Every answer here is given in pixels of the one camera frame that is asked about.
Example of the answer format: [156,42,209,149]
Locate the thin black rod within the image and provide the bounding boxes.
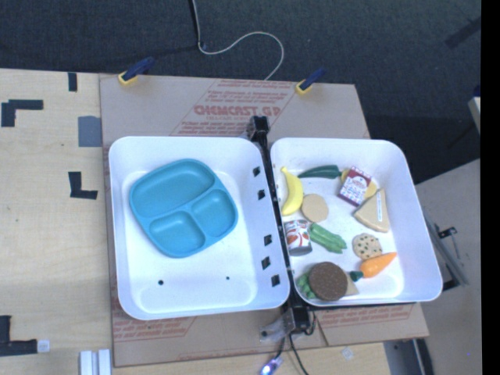
[257,137,298,313]

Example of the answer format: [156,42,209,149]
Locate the yellow banana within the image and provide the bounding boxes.
[280,166,305,217]

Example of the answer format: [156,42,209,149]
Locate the dark green pepper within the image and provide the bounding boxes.
[297,164,342,180]

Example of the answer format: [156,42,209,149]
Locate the tan round biscuit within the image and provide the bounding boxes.
[300,193,330,223]

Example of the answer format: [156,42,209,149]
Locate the blue divided plate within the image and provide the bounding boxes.
[128,158,239,259]

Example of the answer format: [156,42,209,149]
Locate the red and white can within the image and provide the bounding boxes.
[284,219,313,257]

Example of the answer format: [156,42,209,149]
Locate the green bean pods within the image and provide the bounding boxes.
[308,222,348,255]

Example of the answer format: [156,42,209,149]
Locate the red and white carton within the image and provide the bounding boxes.
[337,166,373,207]

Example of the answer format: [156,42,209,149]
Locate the brown cardboard board red print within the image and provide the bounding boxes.
[98,73,430,368]

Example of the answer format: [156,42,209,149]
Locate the green pea pod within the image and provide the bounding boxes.
[296,273,316,300]

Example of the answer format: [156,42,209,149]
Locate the white plastic tray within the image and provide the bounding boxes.
[108,135,291,321]
[269,137,444,308]

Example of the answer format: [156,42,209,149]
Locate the tan sandwich wedge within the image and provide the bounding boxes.
[352,187,391,234]

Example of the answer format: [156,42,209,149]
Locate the brown burger patty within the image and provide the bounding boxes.
[308,261,348,302]

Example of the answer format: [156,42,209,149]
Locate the chocolate chip cookie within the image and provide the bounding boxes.
[352,232,384,260]

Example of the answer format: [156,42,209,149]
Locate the orange carrot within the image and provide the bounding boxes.
[348,252,398,282]

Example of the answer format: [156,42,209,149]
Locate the black block with wires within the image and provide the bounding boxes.
[287,305,313,334]
[248,116,271,143]

